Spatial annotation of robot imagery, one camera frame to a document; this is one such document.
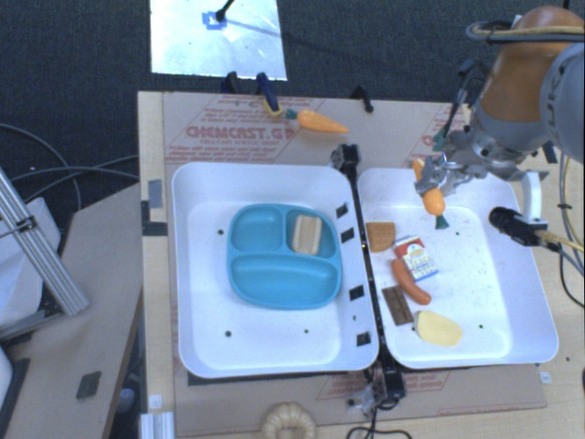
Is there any orange toy carrot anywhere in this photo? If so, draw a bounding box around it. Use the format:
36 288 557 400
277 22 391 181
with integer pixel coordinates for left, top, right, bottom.
411 157 452 230
284 108 350 135

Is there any black cylinder on white bracket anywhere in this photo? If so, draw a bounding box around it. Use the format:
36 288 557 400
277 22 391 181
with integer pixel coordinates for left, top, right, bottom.
487 170 550 248

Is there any white plastic tray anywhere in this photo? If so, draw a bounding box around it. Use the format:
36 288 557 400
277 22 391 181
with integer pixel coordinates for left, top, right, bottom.
170 161 381 380
356 166 560 370

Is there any tan toy bread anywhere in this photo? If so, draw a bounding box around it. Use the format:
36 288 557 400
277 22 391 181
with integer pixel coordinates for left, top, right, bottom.
291 213 324 254

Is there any brown toy chocolate bar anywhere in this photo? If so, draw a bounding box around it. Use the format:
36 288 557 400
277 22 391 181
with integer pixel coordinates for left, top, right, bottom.
381 285 415 327

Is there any brown toy biscuit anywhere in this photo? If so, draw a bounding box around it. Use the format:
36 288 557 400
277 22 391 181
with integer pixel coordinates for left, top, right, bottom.
365 220 398 254

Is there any thin black rod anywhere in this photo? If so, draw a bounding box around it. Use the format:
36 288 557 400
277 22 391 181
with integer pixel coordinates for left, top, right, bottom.
343 162 395 374

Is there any beige toy doughnut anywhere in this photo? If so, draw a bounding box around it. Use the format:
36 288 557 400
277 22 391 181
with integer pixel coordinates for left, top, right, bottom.
261 402 318 439

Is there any brown cardboard board, red print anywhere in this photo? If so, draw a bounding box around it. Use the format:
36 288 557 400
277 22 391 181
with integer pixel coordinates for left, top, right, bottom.
161 91 548 425

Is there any blue divided plate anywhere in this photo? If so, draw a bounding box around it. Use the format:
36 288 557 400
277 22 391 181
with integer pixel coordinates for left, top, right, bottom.
226 202 344 311

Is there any yellow toy potato slice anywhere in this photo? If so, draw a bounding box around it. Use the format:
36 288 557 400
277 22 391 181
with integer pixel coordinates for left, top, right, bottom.
411 309 464 348

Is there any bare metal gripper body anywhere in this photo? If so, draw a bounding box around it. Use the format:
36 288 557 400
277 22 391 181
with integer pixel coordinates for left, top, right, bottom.
441 125 527 180

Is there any red and white carton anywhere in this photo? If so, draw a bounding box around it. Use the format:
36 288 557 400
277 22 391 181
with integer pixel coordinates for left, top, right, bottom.
392 234 441 284

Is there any orange toy sausage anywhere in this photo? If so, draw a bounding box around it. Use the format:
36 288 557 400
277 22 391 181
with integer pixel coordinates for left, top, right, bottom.
389 258 432 306

